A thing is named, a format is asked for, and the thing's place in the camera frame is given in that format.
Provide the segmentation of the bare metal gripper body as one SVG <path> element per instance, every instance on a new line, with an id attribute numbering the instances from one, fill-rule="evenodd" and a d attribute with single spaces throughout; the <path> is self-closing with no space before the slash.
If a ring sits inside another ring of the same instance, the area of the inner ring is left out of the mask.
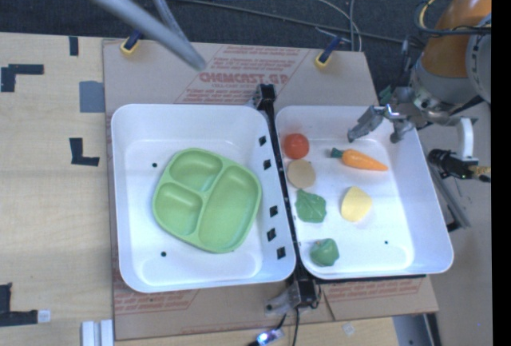
<path id="1" fill-rule="evenodd" d="M 384 107 L 384 117 L 391 121 L 407 121 L 414 125 L 426 123 L 447 125 L 454 110 L 460 106 L 460 93 L 441 87 L 436 93 L 424 86 L 399 86 Z"/>

